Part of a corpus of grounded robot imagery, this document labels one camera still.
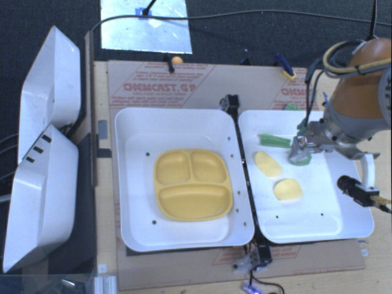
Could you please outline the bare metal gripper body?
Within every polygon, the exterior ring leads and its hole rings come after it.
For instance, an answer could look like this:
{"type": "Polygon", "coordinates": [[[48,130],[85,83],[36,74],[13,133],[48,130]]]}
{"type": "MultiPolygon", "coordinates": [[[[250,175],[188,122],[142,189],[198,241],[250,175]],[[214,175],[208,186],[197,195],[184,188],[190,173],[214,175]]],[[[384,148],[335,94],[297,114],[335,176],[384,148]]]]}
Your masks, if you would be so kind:
{"type": "Polygon", "coordinates": [[[347,136],[331,121],[311,121],[304,133],[304,151],[308,154],[337,151],[348,154],[347,136]]]}

